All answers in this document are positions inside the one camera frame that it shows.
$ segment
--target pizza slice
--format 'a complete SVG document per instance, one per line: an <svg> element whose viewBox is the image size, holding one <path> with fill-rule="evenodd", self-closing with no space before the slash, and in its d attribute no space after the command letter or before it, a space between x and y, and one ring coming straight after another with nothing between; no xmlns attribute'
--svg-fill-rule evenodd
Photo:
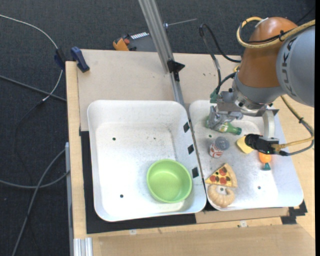
<svg viewBox="0 0 320 256"><path fill-rule="evenodd" d="M204 182L210 185L214 184L230 188L238 187L236 174L227 163L215 170Z"/></svg>

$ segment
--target dark carpet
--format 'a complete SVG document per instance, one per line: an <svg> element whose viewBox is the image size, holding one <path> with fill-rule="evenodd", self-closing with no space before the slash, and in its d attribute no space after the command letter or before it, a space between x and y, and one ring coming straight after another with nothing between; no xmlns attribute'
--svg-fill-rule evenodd
<svg viewBox="0 0 320 256"><path fill-rule="evenodd" d="M206 23L228 55L243 53L236 30L244 19L278 16L301 25L315 19L315 3L315 0L158 1L162 19L169 24L197 18L169 27L174 53L207 53L198 32L199 25ZM121 35L148 30L138 0L1 0L0 14L42 29L69 60L74 46L113 50L112 42ZM208 41L212 51L219 54L212 41ZM61 71L54 61L55 50L38 30L0 17L0 76L50 92ZM55 94L66 98L64 74ZM0 180L35 186L50 162L64 149L68 141L65 102L51 97L25 116L44 97L0 78ZM63 156L43 182L53 181L65 171ZM0 256L12 255L32 192L0 184ZM68 254L67 187L63 179L38 191L16 255Z"/></svg>

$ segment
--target green plate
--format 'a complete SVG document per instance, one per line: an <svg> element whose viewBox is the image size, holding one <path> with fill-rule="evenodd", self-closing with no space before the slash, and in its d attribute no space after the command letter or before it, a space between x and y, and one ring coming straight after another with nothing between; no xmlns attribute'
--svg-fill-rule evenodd
<svg viewBox="0 0 320 256"><path fill-rule="evenodd" d="M177 203L186 199L192 189L188 170L172 159L153 163L147 172L146 181L152 196L165 203Z"/></svg>

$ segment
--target table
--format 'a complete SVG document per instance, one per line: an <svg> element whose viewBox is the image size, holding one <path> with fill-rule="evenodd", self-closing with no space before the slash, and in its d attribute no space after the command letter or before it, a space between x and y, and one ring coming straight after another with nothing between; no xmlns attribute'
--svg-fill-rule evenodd
<svg viewBox="0 0 320 256"><path fill-rule="evenodd" d="M80 131L88 130L86 111L98 99L174 100L168 74L156 52L83 49L90 71L82 73L74 61L66 62L66 90L70 152L70 240L77 246L86 238L94 256L104 255L313 255L315 254L314 148L292 157L304 192L308 213L296 224L283 224L288 207L237 211L201 211L196 224L87 233ZM185 64L179 73L186 107L209 99L217 85L212 59L207 54L174 53ZM217 56L221 77L233 72L235 63ZM227 81L223 87L231 86ZM314 108L289 102L314 126ZM281 99L274 102L287 142L305 139L308 133Z"/></svg>

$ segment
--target soda can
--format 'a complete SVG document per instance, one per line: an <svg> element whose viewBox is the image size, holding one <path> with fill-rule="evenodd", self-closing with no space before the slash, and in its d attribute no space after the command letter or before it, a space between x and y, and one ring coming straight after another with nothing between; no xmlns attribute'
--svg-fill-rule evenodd
<svg viewBox="0 0 320 256"><path fill-rule="evenodd" d="M224 137L217 137L209 148L209 155L212 158L219 158L222 156L225 150L230 147L229 141Z"/></svg>

